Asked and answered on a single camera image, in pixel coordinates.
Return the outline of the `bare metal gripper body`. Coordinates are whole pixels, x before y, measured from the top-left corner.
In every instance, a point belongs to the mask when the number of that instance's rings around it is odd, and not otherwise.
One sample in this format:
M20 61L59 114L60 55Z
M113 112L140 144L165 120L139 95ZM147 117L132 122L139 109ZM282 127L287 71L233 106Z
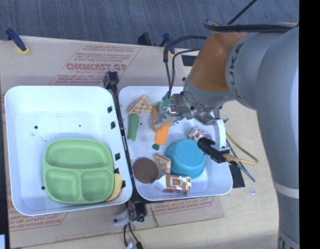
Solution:
M213 125L215 121L228 118L220 118L219 109L202 105L194 97L186 92L173 94L170 97L170 116L176 118L195 119L203 125Z

